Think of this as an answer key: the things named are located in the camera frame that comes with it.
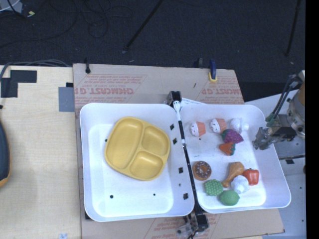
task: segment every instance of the brown donut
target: brown donut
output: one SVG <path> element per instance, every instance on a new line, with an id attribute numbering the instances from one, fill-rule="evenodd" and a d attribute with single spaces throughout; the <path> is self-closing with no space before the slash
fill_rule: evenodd
<path id="1" fill-rule="evenodd" d="M 211 175 L 211 167 L 205 161 L 197 161 L 193 164 L 194 178 L 200 181 L 208 179 Z"/>

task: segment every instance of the yellow plate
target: yellow plate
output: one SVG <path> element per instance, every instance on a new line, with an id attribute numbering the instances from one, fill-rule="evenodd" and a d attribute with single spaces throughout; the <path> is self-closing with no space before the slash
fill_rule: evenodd
<path id="1" fill-rule="evenodd" d="M 149 181 L 160 175 L 169 151 L 169 137 L 162 129 L 138 118 L 124 117 L 112 128 L 104 157 L 116 171 Z"/>

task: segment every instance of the black and orange object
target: black and orange object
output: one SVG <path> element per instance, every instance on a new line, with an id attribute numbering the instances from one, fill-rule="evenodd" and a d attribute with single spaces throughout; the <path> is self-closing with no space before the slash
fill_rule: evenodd
<path id="1" fill-rule="evenodd" d="M 8 138 L 0 121 L 0 187 L 9 179 L 11 173 L 11 155 Z"/>

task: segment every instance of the black pole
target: black pole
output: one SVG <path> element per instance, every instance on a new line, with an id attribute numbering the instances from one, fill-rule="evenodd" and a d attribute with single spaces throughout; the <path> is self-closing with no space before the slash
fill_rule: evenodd
<path id="1" fill-rule="evenodd" d="M 291 29 L 290 39 L 289 39 L 289 43 L 288 43 L 288 47 L 287 47 L 287 51 L 285 53 L 285 56 L 289 55 L 291 44 L 293 42 L 293 38 L 294 38 L 294 34 L 295 34 L 295 28 L 296 28 L 296 23 L 297 23 L 297 18 L 298 18 L 298 13 L 299 13 L 299 9 L 300 9 L 300 4 L 301 4 L 301 0 L 298 0 L 297 1 L 297 5 L 296 5 L 294 23 L 293 23 L 293 27 Z"/>
<path id="2" fill-rule="evenodd" d="M 145 27 L 145 25 L 148 23 L 148 21 L 151 19 L 151 17 L 155 14 L 155 12 L 157 11 L 157 9 L 159 8 L 159 6 L 161 5 L 161 3 L 164 0 L 159 0 L 157 5 L 154 7 L 154 9 L 152 10 L 152 12 L 149 14 L 149 16 L 147 17 L 147 19 L 143 22 L 143 24 L 140 26 L 140 28 L 137 30 L 137 32 L 134 34 L 134 36 L 132 37 L 132 39 L 128 42 L 127 45 L 125 45 L 125 47 L 123 48 L 122 53 L 126 53 L 130 47 L 130 45 L 134 42 L 134 40 L 136 39 L 136 37 L 139 35 L 139 33 L 142 31 L 142 29 Z"/>

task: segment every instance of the red toy tomato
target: red toy tomato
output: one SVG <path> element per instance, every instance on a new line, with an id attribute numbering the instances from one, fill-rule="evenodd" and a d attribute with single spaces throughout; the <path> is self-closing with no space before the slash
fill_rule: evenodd
<path id="1" fill-rule="evenodd" d="M 259 171 L 256 169 L 246 169 L 243 175 L 247 178 L 249 185 L 256 185 L 259 181 Z"/>

